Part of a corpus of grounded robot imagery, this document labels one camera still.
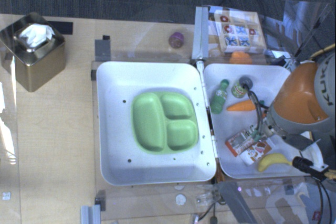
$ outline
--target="purple ball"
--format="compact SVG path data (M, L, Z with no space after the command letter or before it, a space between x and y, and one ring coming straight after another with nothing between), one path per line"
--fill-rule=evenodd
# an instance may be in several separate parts
M184 36L180 32L175 32L170 36L168 42L169 45L172 46L172 48L175 49L181 48L184 43Z

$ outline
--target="small can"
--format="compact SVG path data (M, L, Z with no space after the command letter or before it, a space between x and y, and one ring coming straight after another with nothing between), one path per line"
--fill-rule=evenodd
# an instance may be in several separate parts
M250 89L253 83L247 76L242 76L231 88L231 92L236 98L243 98L247 93L247 89L243 88L243 85L247 85Z

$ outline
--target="green bottle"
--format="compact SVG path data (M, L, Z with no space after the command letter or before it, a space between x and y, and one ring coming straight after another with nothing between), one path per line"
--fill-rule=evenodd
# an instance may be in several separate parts
M214 97L210 102L211 112L214 114L220 114L223 110L223 105L226 101L227 92L226 88L229 86L229 82L227 79L221 81L219 85L219 89L215 92Z

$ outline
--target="orange object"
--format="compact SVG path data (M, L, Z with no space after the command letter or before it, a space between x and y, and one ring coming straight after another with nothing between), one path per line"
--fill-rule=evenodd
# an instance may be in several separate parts
M227 111L251 111L254 109L256 109L256 106L250 99L239 103L235 103L226 108Z
M252 58L249 54L243 51L234 51L232 52L229 62L243 65L252 65Z
M306 62L289 75L274 100L274 109L279 116L303 124L316 123L328 117L315 96L317 68L316 63Z

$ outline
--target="black cable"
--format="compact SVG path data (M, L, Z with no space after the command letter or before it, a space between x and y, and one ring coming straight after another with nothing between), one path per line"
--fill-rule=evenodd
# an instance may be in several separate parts
M328 199L328 204L329 204L329 224L331 224L331 221L332 221L332 209L331 209L331 201L330 201L330 197L329 197L329 194L327 192L327 190L325 189L324 185L322 184L322 182L319 182L321 187L323 188L324 192L325 192L325 195L327 196L327 199Z
M215 206L216 203L217 203L217 201L213 202L213 203L209 206L209 208L205 211L205 213L199 217L198 220L201 221L203 218L205 218L205 216L210 212L210 210Z
M257 111L257 127L256 127L256 130L258 131L258 133L260 133L260 127L261 127L261 123L262 123L262 120L263 120L263 117L262 117L262 111L261 111L261 107L260 107L260 102L258 100L258 97L257 95L251 91L249 89L249 87L247 85L244 85L245 89L247 89L247 94L248 94L248 97L250 98L250 100L254 103L254 105L256 106L256 111Z
M216 204L214 205L214 215L210 217L210 224L218 224L218 219L216 217Z
M320 186L320 182L315 179L315 182L319 188L319 193L320 193L320 203L321 203L321 215L320 215L320 219L319 219L319 222L317 224L320 224L321 223L321 220L322 220L322 216L323 216L323 195L322 195L322 191L321 191L321 186Z
M266 110L269 109L269 106L266 106L266 105L264 105L264 104L262 104L262 103L260 103L260 102L259 102L259 105L260 105L260 107L263 108L263 109L266 109Z

